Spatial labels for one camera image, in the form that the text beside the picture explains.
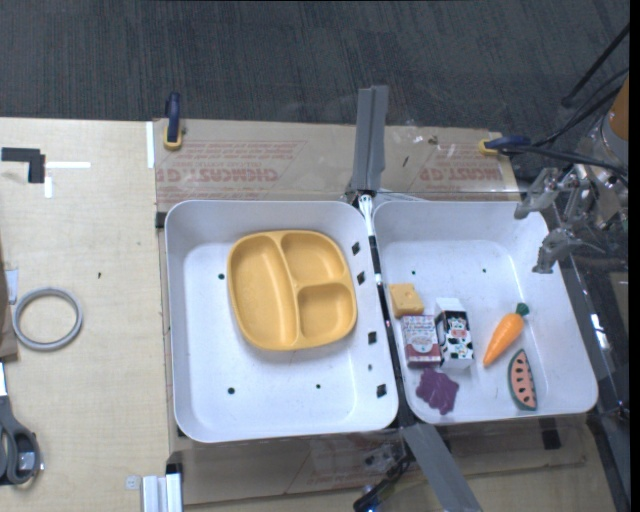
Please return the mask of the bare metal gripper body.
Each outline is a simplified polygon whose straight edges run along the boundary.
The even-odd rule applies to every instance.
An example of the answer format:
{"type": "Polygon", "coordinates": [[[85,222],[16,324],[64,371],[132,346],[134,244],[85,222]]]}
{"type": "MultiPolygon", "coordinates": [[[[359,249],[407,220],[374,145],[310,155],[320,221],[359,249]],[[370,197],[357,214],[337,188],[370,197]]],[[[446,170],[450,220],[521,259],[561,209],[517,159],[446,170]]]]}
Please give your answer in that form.
{"type": "Polygon", "coordinates": [[[600,230],[607,230],[628,214],[627,175],[616,172],[610,161],[578,155],[580,162],[574,165],[580,181],[577,195],[577,212],[600,230]]]}

